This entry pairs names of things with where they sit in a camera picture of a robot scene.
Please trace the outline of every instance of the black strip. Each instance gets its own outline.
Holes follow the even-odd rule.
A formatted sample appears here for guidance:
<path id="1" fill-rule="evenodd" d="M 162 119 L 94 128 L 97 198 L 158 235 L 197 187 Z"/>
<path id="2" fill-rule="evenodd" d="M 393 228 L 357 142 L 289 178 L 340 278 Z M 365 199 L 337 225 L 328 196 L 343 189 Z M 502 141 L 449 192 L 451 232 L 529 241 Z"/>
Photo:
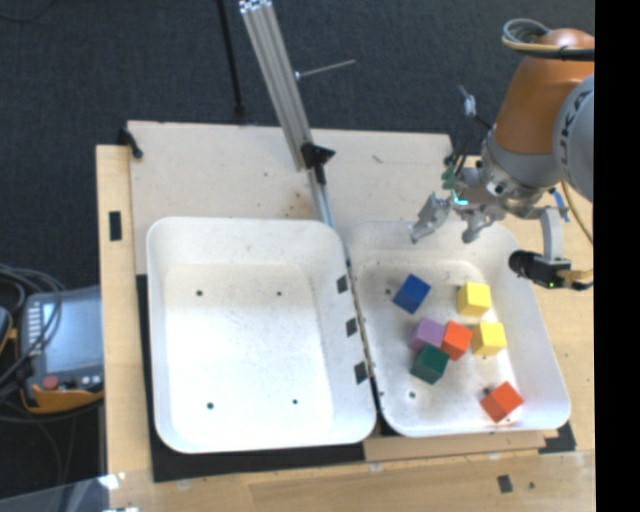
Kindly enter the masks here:
<path id="1" fill-rule="evenodd" d="M 367 374 L 367 365 L 364 361 L 362 361 L 360 364 L 355 365 L 353 369 L 356 372 L 356 383 L 362 384 L 365 380 L 367 380 L 367 377 L 369 375 Z"/>
<path id="2" fill-rule="evenodd" d="M 347 336 L 351 336 L 358 332 L 358 323 L 355 318 L 352 318 L 347 322 Z"/>
<path id="3" fill-rule="evenodd" d="M 538 453 L 572 452 L 576 449 L 576 438 L 573 436 L 571 425 L 567 421 L 558 429 L 558 437 L 545 439 L 546 446 L 540 448 Z"/>
<path id="4" fill-rule="evenodd" d="M 362 443 L 197 455 L 183 454 L 169 448 L 160 439 L 156 431 L 153 415 L 147 276 L 137 276 L 136 285 L 140 311 L 140 337 L 142 340 L 144 382 L 147 396 L 149 442 L 155 482 L 230 473 L 325 466 L 365 460 Z"/>
<path id="5" fill-rule="evenodd" d="M 347 276 L 342 276 L 338 279 L 338 293 L 346 292 L 349 289 Z"/>
<path id="6" fill-rule="evenodd" d="M 109 212 L 109 240 L 122 240 L 122 219 L 120 212 Z"/>
<path id="7" fill-rule="evenodd" d="M 500 492 L 502 494 L 513 492 L 513 485 L 511 485 L 511 478 L 509 478 L 509 475 L 499 476 L 498 485 L 500 486 Z"/>

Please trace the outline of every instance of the black bracket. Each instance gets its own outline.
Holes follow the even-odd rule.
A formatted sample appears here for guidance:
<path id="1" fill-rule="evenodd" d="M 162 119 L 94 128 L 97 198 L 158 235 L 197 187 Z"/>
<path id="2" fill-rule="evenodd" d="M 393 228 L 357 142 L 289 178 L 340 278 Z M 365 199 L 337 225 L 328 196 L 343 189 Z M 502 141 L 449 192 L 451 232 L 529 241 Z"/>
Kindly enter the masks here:
<path id="1" fill-rule="evenodd" d="M 318 183 L 326 185 L 327 177 L 324 174 L 324 164 L 326 164 L 336 152 L 332 149 L 316 146 L 311 142 L 304 144 L 301 150 L 307 169 L 313 169 L 316 173 Z"/>
<path id="2" fill-rule="evenodd" d="M 136 139 L 133 138 L 131 132 L 126 128 L 120 128 L 120 131 L 118 132 L 118 145 L 130 146 L 131 153 L 135 158 L 142 158 L 142 155 L 144 155 L 142 150 L 138 147 Z"/>

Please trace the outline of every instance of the black floor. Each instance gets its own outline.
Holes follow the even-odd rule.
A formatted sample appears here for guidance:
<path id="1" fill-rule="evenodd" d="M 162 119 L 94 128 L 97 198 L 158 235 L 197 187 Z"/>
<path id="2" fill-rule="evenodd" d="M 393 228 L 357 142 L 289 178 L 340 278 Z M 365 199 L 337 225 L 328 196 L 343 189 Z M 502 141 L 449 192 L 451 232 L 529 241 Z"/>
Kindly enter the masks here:
<path id="1" fill-rule="evenodd" d="M 243 122 L 276 125 L 237 2 L 223 5 Z M 301 81 L 312 127 L 449 133 L 454 143 L 467 126 L 457 86 L 492 121 L 519 62 L 500 41 L 506 21 L 595 35 L 595 0 L 274 6 L 294 69 L 357 61 Z M 68 288 L 98 283 L 96 144 L 116 143 L 128 120 L 238 121 L 218 7 L 0 0 L 0 263 L 46 272 Z M 0 414 L 18 413 L 4 405 Z M 56 450 L 66 481 L 100 474 L 98 432 L 96 411 L 40 427 L 0 421 L 0 498 L 58 483 Z"/>

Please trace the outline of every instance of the cube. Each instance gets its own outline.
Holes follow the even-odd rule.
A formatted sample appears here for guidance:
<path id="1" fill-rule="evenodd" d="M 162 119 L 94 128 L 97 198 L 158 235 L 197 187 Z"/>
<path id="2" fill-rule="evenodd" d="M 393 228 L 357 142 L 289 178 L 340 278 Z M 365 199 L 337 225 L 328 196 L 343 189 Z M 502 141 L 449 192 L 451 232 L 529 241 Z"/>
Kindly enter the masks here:
<path id="1" fill-rule="evenodd" d="M 467 281 L 456 292 L 458 313 L 481 317 L 491 308 L 491 288 L 488 284 Z"/>
<path id="2" fill-rule="evenodd" d="M 469 349 L 473 330 L 453 320 L 447 322 L 440 350 L 449 354 L 452 361 L 460 359 Z"/>
<path id="3" fill-rule="evenodd" d="M 524 403 L 524 399 L 505 381 L 480 400 L 480 405 L 491 416 L 491 419 L 499 423 L 511 412 Z"/>
<path id="4" fill-rule="evenodd" d="M 479 322 L 472 329 L 471 351 L 478 356 L 495 356 L 507 346 L 502 322 Z"/>
<path id="5" fill-rule="evenodd" d="M 411 335 L 409 348 L 421 350 L 427 343 L 440 347 L 444 338 L 445 325 L 430 318 L 422 317 Z"/>
<path id="6" fill-rule="evenodd" d="M 449 355 L 427 343 L 411 367 L 411 375 L 429 384 L 435 384 L 444 374 Z"/>
<path id="7" fill-rule="evenodd" d="M 400 306 L 408 313 L 415 313 L 422 304 L 422 301 L 429 293 L 431 286 L 425 283 L 419 277 L 409 274 L 405 279 L 402 287 L 398 290 L 393 303 Z"/>

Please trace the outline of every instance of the orange cube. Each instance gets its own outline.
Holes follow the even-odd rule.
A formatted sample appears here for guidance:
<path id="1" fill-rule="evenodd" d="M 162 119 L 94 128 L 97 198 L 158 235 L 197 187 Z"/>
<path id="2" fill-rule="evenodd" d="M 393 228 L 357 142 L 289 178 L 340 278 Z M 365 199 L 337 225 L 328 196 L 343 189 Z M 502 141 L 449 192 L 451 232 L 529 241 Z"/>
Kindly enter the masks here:
<path id="1" fill-rule="evenodd" d="M 447 322 L 440 350 L 449 354 L 452 361 L 460 359 L 469 348 L 473 331 L 453 320 Z"/>
<path id="2" fill-rule="evenodd" d="M 508 381 L 500 384 L 480 401 L 482 408 L 496 423 L 505 419 L 523 403 L 523 398 Z"/>

